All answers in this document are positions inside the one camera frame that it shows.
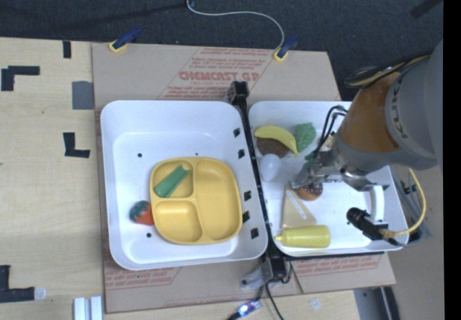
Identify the black cylinder on white bracket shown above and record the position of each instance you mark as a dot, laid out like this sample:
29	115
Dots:
364	222

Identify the thin black rod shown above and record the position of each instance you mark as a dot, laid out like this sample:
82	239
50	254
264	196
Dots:
256	174

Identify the red strawberry with green top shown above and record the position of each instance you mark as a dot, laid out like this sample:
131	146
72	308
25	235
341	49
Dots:
142	213

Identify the brown round biscuit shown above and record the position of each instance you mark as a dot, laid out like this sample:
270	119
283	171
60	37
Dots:
270	148

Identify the yellow divided plate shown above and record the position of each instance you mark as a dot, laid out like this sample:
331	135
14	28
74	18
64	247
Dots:
216	199

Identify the yellow mustard bottle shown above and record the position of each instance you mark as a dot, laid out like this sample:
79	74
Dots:
306	236

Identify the brown doughnut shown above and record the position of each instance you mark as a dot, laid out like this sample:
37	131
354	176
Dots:
311	193

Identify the pale yellow pizza slice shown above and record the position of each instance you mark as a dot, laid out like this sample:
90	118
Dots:
293	212

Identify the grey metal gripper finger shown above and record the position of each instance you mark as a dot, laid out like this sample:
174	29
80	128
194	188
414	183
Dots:
317	178
302	176

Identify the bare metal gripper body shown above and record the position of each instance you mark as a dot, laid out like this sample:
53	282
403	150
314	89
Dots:
329	163

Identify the white plastic tray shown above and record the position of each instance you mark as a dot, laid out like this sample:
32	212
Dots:
173	131
342	210

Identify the brown cardboard board red print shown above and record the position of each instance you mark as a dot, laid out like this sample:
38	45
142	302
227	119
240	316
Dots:
144	70

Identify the white egg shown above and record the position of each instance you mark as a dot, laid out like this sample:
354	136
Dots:
270	166

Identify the yellow banana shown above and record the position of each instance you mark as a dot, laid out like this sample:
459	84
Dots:
279	134

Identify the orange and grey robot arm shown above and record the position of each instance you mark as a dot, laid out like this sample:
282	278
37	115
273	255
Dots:
392	120

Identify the green celery stick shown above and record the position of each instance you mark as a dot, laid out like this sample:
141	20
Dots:
172	181

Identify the green broccoli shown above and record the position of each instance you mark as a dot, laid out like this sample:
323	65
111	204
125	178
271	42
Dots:
305	135

